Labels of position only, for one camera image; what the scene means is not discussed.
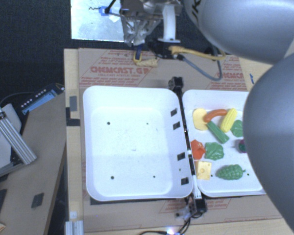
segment metal plate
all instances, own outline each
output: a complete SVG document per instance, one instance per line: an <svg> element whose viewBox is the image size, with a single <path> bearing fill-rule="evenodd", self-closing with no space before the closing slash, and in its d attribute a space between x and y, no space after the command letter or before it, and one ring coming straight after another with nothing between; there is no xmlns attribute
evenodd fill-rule
<svg viewBox="0 0 294 235"><path fill-rule="evenodd" d="M120 17L100 13L111 1L71 0L72 39L123 42ZM110 12L119 14L120 7L117 0Z"/></svg>

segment cardboard sheet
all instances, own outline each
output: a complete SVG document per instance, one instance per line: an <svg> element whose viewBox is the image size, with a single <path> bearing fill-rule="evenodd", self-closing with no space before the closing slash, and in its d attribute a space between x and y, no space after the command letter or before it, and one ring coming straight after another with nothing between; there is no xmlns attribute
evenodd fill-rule
<svg viewBox="0 0 294 235"><path fill-rule="evenodd" d="M246 91L247 87L239 58L227 56L221 62L224 79L221 82L211 82L186 63L177 60L160 60L157 68L137 67L132 62L133 51L79 49L74 52L74 55L78 59L76 69L79 69L79 95L76 96L79 97L80 101L84 231L90 233L182 225L184 221L176 218L175 213L185 207L184 199L102 203L90 198L85 187L83 92L92 85L166 88L168 81L173 76L183 77L184 92L189 89ZM191 55L186 56L212 76L218 76L216 62ZM152 57L151 53L143 53L143 59L150 57ZM76 93L76 90L72 90L72 94L68 96L75 96L74 93ZM193 224L281 217L266 195L207 199L206 202L208 212L202 218L194 219Z"/></svg>

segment black floor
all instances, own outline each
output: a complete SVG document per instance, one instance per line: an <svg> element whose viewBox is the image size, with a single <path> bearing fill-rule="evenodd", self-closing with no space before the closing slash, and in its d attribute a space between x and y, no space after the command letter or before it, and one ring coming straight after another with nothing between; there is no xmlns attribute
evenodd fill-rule
<svg viewBox="0 0 294 235"><path fill-rule="evenodd" d="M7 95L32 92L50 83L64 84L65 48L129 49L123 43L71 39L70 0L0 0L0 101ZM153 37L162 35L161 25ZM209 44L191 23L185 11L177 19L177 38L188 48L205 51ZM14 107L26 97L8 98ZM52 234L63 234L66 188L62 179Z"/></svg>

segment yellow cheese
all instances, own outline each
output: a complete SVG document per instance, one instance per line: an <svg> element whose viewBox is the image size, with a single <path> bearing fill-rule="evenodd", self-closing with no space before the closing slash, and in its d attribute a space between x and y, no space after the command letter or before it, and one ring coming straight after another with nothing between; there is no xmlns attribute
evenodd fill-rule
<svg viewBox="0 0 294 235"><path fill-rule="evenodd" d="M195 161L197 179L210 180L211 163Z"/></svg>

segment white tray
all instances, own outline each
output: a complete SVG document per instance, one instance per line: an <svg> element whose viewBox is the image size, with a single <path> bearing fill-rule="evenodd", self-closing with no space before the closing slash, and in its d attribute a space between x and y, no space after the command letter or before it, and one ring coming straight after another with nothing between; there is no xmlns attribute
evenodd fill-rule
<svg viewBox="0 0 294 235"><path fill-rule="evenodd" d="M195 129L193 124L193 111L196 108L204 108L206 111L216 109L235 108L238 111L236 119L242 120L243 109L248 92L232 91L202 91L189 90L183 95L183 104L188 128L190 142L197 140L205 145L206 142L218 142L213 134L207 131ZM216 125L220 125L221 117L215 117L212 120ZM229 197L243 195L265 194L259 183L254 170L245 153L240 153L237 149L238 142L242 138L235 137L231 131L226 133L230 140L222 144L224 157L213 161L202 157L201 161L212 163L210 180L197 180L199 190L209 197ZM246 170L243 177L239 180L224 180L216 176L218 169L225 165L239 164L242 169Z"/></svg>
<svg viewBox="0 0 294 235"><path fill-rule="evenodd" d="M113 201L191 193L183 123L172 91L93 86L83 104L91 197Z"/></svg>

